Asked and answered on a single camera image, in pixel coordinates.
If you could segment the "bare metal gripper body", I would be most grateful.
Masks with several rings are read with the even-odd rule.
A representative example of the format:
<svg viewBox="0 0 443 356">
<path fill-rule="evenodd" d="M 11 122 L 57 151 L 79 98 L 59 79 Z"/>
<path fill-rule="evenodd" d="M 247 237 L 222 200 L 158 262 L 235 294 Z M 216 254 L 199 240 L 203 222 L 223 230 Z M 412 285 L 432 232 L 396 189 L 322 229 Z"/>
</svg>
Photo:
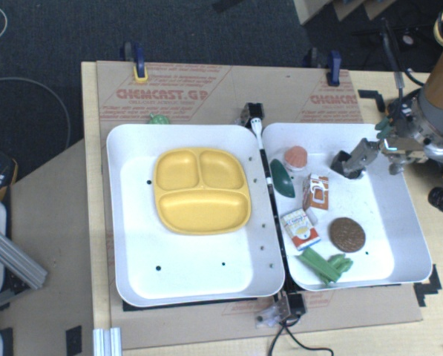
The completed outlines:
<svg viewBox="0 0 443 356">
<path fill-rule="evenodd" d="M 392 175 L 428 160 L 443 168 L 443 96 L 406 95 L 393 100 L 378 124 L 378 138 Z"/>
</svg>

